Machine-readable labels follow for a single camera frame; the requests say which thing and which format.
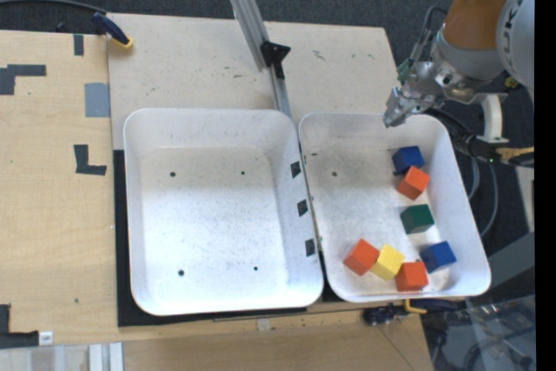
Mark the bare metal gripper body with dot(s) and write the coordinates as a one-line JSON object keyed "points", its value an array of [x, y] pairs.
{"points": [[423, 84]]}

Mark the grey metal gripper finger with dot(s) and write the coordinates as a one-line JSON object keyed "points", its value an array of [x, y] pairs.
{"points": [[408, 110], [393, 106]]}

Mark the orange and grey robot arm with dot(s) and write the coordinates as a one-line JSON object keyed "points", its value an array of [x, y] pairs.
{"points": [[473, 17]]}

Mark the blue cube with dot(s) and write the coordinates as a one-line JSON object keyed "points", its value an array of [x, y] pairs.
{"points": [[438, 256], [408, 157]]}

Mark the orange cube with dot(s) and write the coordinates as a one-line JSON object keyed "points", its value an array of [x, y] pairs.
{"points": [[411, 277], [412, 183], [359, 257]]}

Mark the white plastic tray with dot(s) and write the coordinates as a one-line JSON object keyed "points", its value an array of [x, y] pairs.
{"points": [[213, 221], [360, 204]]}

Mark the green cube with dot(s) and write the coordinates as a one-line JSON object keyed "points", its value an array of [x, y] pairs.
{"points": [[417, 219]]}

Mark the yellow cube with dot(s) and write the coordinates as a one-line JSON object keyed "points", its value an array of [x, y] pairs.
{"points": [[388, 263]]}

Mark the pale wood board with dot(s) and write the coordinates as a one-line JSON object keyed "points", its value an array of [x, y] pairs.
{"points": [[195, 65]]}

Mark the black cylinder on white bracket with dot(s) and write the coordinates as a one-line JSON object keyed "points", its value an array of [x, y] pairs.
{"points": [[495, 121]]}

